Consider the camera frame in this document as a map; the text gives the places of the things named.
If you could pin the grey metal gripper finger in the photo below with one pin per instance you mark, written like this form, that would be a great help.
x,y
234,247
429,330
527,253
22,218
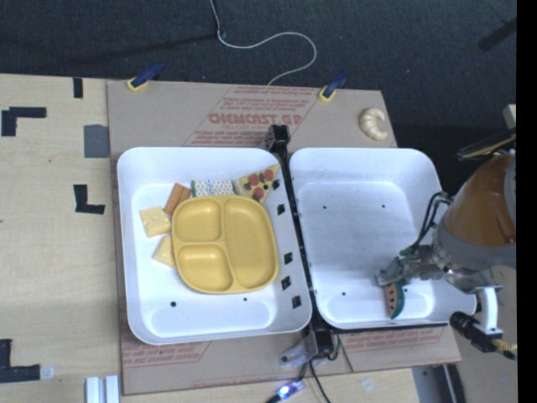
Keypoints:
x,y
388,273
408,278

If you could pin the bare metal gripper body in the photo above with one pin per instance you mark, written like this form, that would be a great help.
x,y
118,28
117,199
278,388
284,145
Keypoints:
x,y
432,269

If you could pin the toy watermelon slice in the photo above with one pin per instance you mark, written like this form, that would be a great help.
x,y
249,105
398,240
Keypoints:
x,y
394,300

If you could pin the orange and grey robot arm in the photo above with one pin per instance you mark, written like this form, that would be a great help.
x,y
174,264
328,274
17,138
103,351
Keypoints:
x,y
478,208

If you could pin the white plastic tray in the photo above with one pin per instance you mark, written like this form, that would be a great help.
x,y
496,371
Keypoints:
x,y
356,242
210,313

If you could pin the beige toy croissant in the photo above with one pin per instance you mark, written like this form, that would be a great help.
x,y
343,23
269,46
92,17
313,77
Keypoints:
x,y
371,122

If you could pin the toy pizza slice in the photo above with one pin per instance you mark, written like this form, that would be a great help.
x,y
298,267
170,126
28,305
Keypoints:
x,y
257,183

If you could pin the yellow divided plate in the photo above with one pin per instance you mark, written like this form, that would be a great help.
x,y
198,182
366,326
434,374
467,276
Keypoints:
x,y
226,242

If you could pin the white printed packet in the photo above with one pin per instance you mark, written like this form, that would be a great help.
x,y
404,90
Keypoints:
x,y
213,187

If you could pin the yellow cheese wedge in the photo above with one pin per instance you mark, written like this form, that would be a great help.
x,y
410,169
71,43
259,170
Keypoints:
x,y
165,253

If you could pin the orange brown biscuit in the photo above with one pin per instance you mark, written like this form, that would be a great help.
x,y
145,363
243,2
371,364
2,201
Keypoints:
x,y
176,197

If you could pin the yellow cheese cube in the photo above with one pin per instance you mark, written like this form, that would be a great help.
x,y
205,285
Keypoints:
x,y
154,221

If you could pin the brown cardboard board red print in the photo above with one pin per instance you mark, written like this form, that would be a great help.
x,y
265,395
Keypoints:
x,y
168,111

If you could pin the black cylinder on white bracket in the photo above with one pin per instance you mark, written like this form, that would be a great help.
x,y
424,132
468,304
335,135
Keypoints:
x,y
488,309

